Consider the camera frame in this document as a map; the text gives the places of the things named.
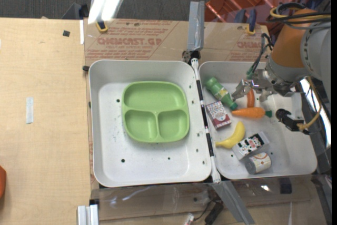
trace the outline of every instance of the green divided plate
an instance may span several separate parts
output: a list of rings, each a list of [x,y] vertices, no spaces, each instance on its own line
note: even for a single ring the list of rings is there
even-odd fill
[[[122,96],[126,132],[140,142],[174,142],[190,128],[184,91],[176,84],[143,81],[129,84]]]

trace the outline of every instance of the can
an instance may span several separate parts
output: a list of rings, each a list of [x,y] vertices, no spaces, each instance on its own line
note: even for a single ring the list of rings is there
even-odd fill
[[[272,165],[272,161],[267,153],[261,152],[255,154],[254,156],[248,157],[248,160],[245,163],[245,167],[250,174],[257,174],[262,172]]]

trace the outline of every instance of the banana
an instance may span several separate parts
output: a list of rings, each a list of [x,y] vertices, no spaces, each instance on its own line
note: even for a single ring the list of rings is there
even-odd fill
[[[244,133],[245,127],[241,121],[238,121],[234,133],[229,138],[220,142],[216,142],[215,146],[222,146],[230,149],[243,139]]]

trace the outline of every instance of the bottle label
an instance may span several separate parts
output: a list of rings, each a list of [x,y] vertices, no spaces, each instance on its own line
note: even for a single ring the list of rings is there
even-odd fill
[[[214,96],[217,100],[220,101],[227,94],[228,94],[228,91],[223,87],[219,90],[219,92],[215,93]]]

